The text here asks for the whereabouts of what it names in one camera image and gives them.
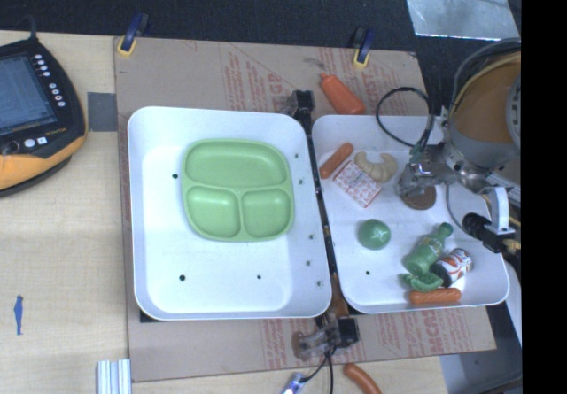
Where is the white and orange can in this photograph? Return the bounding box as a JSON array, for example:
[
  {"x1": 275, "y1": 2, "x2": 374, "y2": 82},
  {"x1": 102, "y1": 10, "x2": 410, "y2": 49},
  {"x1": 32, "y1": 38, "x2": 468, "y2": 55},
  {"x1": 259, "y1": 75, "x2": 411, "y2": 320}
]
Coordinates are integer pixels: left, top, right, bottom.
[{"x1": 431, "y1": 247, "x2": 475, "y2": 289}]

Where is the white plastic tray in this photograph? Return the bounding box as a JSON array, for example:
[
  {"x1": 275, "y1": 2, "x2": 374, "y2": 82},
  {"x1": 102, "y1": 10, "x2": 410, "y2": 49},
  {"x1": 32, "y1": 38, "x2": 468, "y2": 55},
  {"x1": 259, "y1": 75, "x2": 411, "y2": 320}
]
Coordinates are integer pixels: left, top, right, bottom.
[
  {"x1": 311, "y1": 113, "x2": 511, "y2": 315},
  {"x1": 127, "y1": 105, "x2": 334, "y2": 322}
]

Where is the green divided plate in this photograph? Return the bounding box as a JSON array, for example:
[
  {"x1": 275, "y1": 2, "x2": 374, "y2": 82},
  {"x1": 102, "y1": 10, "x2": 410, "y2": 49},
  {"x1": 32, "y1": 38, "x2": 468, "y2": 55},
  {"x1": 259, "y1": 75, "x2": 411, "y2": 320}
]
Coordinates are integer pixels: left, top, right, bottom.
[{"x1": 180, "y1": 138, "x2": 296, "y2": 243}]

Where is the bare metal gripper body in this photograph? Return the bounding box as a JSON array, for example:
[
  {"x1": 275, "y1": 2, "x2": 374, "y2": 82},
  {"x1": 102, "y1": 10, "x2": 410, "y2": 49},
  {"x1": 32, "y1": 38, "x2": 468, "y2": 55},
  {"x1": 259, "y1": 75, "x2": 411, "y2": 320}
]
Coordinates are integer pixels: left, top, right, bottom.
[{"x1": 400, "y1": 143, "x2": 493, "y2": 195}]

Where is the brown cardboard board red print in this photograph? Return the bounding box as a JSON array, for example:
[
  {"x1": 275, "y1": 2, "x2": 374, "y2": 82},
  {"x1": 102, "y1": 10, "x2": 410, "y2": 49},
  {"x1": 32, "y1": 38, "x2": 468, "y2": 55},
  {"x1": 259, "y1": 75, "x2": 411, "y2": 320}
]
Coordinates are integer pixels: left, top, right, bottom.
[{"x1": 113, "y1": 35, "x2": 498, "y2": 382}]

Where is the green bottle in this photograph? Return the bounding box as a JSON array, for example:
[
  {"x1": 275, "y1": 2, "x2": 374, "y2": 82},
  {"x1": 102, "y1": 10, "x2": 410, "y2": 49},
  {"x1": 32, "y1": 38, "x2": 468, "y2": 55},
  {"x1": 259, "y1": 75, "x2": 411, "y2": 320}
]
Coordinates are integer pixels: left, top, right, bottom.
[{"x1": 401, "y1": 221, "x2": 455, "y2": 276}]

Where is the brown biscuit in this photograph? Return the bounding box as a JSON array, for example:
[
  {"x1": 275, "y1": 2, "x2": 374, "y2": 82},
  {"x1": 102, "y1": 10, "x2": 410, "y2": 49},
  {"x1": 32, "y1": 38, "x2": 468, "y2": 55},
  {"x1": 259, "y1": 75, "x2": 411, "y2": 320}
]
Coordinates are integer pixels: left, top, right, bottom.
[{"x1": 400, "y1": 184, "x2": 438, "y2": 212}]

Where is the black block with thin wires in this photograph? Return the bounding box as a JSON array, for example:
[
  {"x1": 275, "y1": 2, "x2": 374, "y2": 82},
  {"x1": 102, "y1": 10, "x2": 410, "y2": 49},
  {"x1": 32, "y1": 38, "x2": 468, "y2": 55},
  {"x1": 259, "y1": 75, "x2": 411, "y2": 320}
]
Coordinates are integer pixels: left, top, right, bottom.
[
  {"x1": 286, "y1": 89, "x2": 317, "y2": 120},
  {"x1": 292, "y1": 315, "x2": 361, "y2": 359}
]

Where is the orange bottle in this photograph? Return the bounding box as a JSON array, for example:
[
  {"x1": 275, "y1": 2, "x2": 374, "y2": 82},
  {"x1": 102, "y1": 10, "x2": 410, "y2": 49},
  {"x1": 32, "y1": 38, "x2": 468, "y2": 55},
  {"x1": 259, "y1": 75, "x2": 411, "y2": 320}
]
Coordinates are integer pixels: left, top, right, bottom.
[{"x1": 319, "y1": 72, "x2": 368, "y2": 116}]

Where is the black cylinder on white bracket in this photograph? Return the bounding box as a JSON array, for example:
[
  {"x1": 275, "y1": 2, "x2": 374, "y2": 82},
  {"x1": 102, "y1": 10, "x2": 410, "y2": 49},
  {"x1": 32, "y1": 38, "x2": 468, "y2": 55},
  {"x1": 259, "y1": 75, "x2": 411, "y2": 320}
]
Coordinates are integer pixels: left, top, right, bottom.
[{"x1": 462, "y1": 186, "x2": 517, "y2": 254}]

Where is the green leafy toy piece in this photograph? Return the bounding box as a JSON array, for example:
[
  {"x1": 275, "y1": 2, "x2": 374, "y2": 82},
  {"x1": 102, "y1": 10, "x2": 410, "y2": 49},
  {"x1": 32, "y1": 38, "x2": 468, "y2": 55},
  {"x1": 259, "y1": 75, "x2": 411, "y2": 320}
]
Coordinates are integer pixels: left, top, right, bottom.
[{"x1": 398, "y1": 272, "x2": 445, "y2": 293}]

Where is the beige croissant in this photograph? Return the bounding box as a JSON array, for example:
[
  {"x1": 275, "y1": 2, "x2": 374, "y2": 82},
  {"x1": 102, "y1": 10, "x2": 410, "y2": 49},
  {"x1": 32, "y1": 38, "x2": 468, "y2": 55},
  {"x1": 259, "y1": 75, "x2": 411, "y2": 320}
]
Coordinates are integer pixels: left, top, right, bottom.
[{"x1": 353, "y1": 151, "x2": 400, "y2": 184}]

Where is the green tomato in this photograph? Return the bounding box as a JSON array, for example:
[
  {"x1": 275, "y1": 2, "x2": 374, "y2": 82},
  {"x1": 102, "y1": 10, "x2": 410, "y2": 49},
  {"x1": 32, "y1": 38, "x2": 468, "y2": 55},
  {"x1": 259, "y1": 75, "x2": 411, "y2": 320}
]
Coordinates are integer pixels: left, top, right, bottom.
[{"x1": 357, "y1": 218, "x2": 392, "y2": 251}]

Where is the orange carrot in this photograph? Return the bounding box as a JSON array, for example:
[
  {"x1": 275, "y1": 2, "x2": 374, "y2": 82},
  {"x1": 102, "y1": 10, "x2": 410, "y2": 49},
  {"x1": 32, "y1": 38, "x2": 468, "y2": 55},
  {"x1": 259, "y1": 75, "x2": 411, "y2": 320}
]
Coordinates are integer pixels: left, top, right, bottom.
[{"x1": 408, "y1": 286, "x2": 463, "y2": 306}]

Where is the thin black rod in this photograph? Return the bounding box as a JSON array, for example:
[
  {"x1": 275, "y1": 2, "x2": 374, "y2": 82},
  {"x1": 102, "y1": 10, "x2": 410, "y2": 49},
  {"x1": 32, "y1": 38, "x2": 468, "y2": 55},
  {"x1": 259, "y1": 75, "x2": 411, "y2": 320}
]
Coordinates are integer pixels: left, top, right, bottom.
[{"x1": 303, "y1": 115, "x2": 343, "y2": 319}]

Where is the white and red packet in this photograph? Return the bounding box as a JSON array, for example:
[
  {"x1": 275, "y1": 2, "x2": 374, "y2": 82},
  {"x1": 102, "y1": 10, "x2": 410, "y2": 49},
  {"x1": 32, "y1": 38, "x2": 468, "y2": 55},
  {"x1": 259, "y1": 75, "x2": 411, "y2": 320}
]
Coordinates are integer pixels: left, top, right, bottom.
[{"x1": 331, "y1": 160, "x2": 384, "y2": 209}]

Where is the orange sausage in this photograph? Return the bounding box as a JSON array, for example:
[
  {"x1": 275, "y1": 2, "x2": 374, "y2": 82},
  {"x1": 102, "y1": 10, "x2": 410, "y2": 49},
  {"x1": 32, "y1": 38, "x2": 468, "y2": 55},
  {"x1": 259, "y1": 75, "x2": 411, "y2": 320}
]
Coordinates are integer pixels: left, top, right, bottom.
[
  {"x1": 318, "y1": 142, "x2": 355, "y2": 181},
  {"x1": 342, "y1": 361, "x2": 384, "y2": 394}
]

